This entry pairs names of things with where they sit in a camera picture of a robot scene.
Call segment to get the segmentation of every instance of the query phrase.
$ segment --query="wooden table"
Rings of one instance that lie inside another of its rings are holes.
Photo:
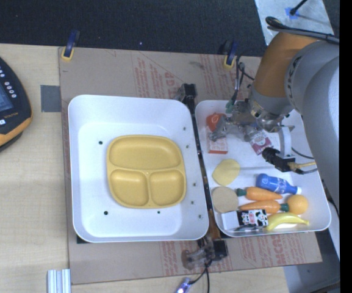
[[[0,153],[0,292],[47,292],[48,270],[69,268],[60,112],[42,112],[40,88],[59,86],[58,47],[0,44],[34,119]],[[173,292],[184,277],[74,285],[84,292]],[[207,291],[206,277],[190,293]],[[282,267],[210,273],[211,292],[288,292]]]

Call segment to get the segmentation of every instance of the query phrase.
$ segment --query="white tray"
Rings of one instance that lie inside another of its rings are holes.
[[[294,186],[302,188],[302,195],[309,200],[308,210],[300,215],[304,219],[308,219],[310,224],[308,226],[303,224],[285,225],[285,228],[275,229],[270,232],[266,230],[250,231],[250,232],[234,232],[227,231],[223,227],[221,215],[214,210],[215,221],[223,233],[231,237],[245,237],[258,236],[268,234],[282,234],[282,233],[297,233],[307,231],[321,231],[327,229],[331,221],[331,212],[326,199],[325,191],[321,183],[319,173],[313,172],[306,175],[299,175],[294,172],[280,172],[275,169],[273,165],[265,161],[260,155],[257,155],[248,142],[243,141],[243,138],[235,134],[227,135],[228,153],[227,154],[210,154],[208,153],[207,139],[206,139],[206,118],[213,113],[224,113],[226,110],[226,103],[228,101],[202,101],[196,106],[195,115],[198,126],[199,139],[201,151],[203,154],[203,161],[206,168],[207,180],[210,190],[218,187],[219,184],[215,182],[212,177],[216,166],[223,159],[235,159],[241,166],[241,171],[236,179],[230,183],[228,187],[232,189],[245,188],[256,185],[257,175],[266,173],[270,176],[276,176],[288,180]],[[301,116],[298,112],[292,111],[290,116],[283,121],[284,125],[295,125],[295,129],[291,132],[292,146],[300,153],[311,156],[310,148],[308,146],[306,135],[304,133]],[[277,133],[267,133],[272,141],[273,146],[280,150],[279,136]],[[296,162],[305,163],[310,160],[304,159],[301,156],[296,156]],[[289,195],[283,195],[280,203],[284,203]],[[249,203],[245,197],[239,197],[239,205]]]
[[[188,108],[171,99],[80,95],[68,106],[73,225],[88,242],[196,240],[208,230],[203,179]],[[185,198],[167,208],[118,204],[107,182],[106,152],[116,137],[163,136],[185,164]]]

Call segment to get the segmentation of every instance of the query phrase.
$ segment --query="black carpet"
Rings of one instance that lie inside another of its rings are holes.
[[[340,37],[340,0],[323,2]],[[72,29],[85,48],[216,54],[236,39],[244,55],[266,49],[254,0],[0,0],[0,43],[63,46]]]

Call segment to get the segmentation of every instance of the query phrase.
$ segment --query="small package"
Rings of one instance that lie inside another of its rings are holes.
[[[210,132],[207,127],[207,146],[208,153],[226,154],[229,151],[226,137],[218,138],[216,141],[210,139]]]
[[[271,140],[267,137],[263,130],[254,133],[249,141],[251,147],[257,155],[260,155],[267,147],[272,147]]]
[[[229,231],[258,230],[268,225],[268,216],[264,209],[225,212],[221,217],[223,228]]]

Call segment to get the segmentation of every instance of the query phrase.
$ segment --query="cardboard sheet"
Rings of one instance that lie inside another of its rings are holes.
[[[228,72],[223,56],[75,48],[73,59],[59,59],[62,99],[63,150],[65,158],[68,248],[72,284],[188,275],[202,269],[183,267],[181,253],[196,251],[196,241],[80,242],[71,211],[70,150],[67,107],[81,94],[174,98],[179,87],[195,84],[196,105],[206,99],[230,99],[234,93],[235,68]],[[242,57],[245,72],[254,76],[258,57]],[[243,78],[238,98],[248,95],[252,80]],[[321,262],[315,233],[226,239],[229,255],[210,267],[211,272],[256,269]]]

